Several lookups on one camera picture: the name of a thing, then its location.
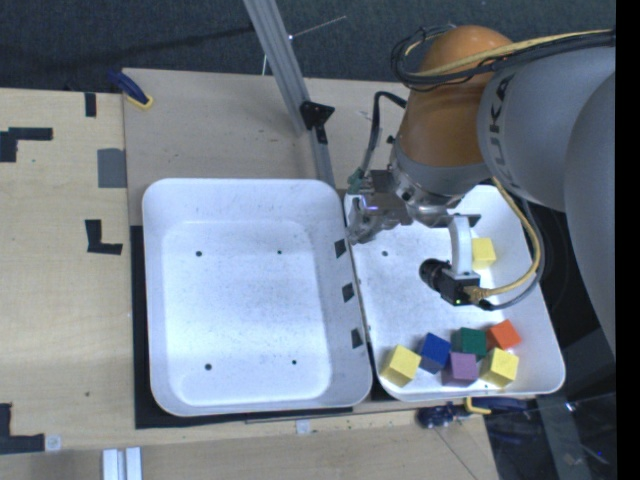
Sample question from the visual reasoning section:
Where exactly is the white plastic tray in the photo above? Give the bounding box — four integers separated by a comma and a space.
141, 177, 374, 418
343, 183, 567, 403

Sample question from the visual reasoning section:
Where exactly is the thin black and white rod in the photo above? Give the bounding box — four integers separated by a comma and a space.
345, 190, 376, 369

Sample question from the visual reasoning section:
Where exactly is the green cube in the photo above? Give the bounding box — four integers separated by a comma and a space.
451, 326, 489, 362

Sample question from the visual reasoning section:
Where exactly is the purple cube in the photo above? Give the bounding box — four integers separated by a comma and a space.
441, 351, 480, 388

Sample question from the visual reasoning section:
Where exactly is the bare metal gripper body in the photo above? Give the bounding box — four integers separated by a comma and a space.
359, 169, 465, 230

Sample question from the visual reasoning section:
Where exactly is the blue cube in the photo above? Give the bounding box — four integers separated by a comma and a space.
418, 332, 453, 375

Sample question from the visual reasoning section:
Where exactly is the orange cube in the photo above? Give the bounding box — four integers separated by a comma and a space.
486, 318, 523, 352

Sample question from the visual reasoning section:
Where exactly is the yellow cube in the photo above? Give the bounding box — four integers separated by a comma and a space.
478, 347, 520, 388
380, 344, 422, 388
471, 237, 498, 271

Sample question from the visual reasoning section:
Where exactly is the black cylinder on white bracket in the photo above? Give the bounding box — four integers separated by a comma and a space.
418, 212, 483, 308

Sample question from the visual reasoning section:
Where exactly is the pale wood board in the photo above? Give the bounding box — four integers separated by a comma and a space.
121, 66, 496, 448

